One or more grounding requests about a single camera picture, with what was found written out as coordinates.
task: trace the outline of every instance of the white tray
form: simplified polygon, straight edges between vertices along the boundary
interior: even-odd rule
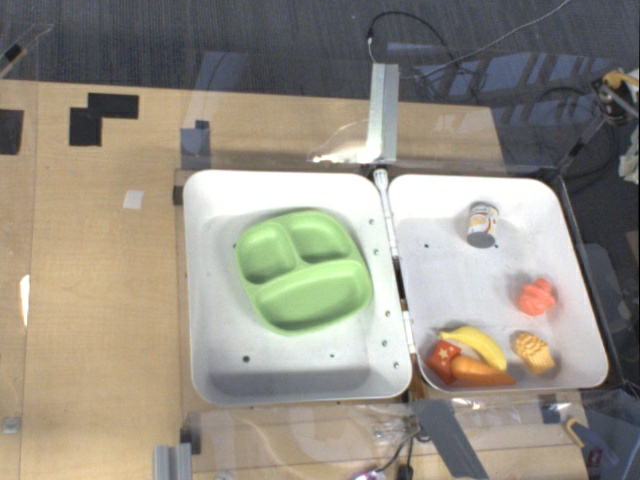
[[[461,324],[484,330],[505,352],[517,384],[501,391],[589,388],[604,381],[607,356],[551,189],[526,179],[405,175],[391,183],[389,197],[421,368],[434,387],[471,392],[456,383],[447,386],[423,364],[438,332]],[[499,209],[497,248],[467,243],[474,202]],[[530,317],[515,303],[522,284],[536,277],[552,282],[558,304]],[[520,331],[547,341],[557,367],[531,375],[511,348]]]
[[[249,226],[318,209],[360,248],[374,295],[324,330],[282,336],[251,309],[233,245]],[[390,398],[411,378],[387,232],[374,185],[350,174],[203,171],[184,189],[192,377],[218,405]]]

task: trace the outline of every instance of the green divided plate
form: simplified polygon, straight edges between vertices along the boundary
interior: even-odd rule
[[[236,243],[253,309],[276,332],[302,333],[365,308],[373,285],[349,233],[331,215],[305,210],[263,221]]]

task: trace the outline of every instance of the yellow banana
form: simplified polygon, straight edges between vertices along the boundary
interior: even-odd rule
[[[507,371],[507,358],[500,345],[491,336],[470,325],[458,327],[455,331],[440,333],[443,340],[452,339],[468,345],[489,364],[501,372]]]

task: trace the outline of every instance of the toy can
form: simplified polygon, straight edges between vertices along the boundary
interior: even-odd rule
[[[486,249],[496,243],[499,212],[487,203],[474,203],[469,212],[467,242],[473,247]]]

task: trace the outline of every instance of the white sticker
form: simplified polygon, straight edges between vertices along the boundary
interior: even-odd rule
[[[139,210],[142,208],[143,197],[144,190],[127,190],[127,193],[124,195],[122,207],[126,210]]]

